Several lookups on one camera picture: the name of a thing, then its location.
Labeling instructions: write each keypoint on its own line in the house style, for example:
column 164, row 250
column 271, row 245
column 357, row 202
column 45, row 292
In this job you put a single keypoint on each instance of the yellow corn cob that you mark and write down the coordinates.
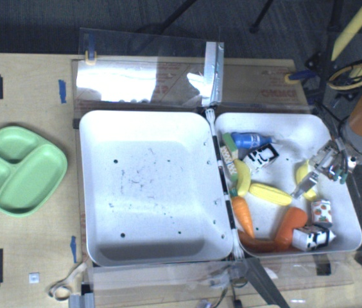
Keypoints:
column 271, row 194

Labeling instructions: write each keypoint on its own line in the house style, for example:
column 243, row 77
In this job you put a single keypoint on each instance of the orange sausage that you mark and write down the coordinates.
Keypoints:
column 258, row 245
column 291, row 225

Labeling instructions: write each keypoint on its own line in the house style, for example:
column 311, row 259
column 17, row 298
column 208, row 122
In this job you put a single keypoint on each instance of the green and white packet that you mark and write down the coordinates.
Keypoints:
column 230, row 142

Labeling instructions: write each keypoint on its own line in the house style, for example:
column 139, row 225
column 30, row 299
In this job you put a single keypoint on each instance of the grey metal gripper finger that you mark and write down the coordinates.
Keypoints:
column 324, row 155
column 307, row 182

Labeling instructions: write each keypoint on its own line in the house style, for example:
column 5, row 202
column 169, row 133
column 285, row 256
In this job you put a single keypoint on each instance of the black and white cow carton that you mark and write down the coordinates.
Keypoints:
column 312, row 237

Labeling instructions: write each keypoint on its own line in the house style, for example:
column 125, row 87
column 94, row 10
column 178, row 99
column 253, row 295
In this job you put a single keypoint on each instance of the white carton orange print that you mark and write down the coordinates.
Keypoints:
column 322, row 212

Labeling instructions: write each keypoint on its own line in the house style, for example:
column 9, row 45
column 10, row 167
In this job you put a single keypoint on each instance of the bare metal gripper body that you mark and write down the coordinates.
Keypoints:
column 337, row 165

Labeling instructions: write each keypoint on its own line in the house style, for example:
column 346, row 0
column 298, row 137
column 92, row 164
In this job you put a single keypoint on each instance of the white plastic tray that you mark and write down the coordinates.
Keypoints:
column 299, row 133
column 155, row 188

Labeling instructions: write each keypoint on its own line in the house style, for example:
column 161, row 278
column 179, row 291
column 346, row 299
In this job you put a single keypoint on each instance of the green divided plate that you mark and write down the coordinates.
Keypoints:
column 30, row 178

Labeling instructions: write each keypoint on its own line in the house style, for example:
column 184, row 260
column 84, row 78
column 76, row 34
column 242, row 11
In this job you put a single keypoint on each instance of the yellow banana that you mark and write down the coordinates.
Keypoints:
column 301, row 173
column 243, row 178

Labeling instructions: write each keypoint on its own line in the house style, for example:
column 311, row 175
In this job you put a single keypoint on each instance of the blue plastic bottle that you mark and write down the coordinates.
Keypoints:
column 248, row 140

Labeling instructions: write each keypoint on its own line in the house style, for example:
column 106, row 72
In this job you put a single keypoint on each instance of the orange carrot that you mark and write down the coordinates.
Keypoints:
column 243, row 213

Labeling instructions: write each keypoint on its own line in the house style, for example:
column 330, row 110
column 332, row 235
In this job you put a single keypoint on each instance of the small white square tag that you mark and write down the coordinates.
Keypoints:
column 34, row 278

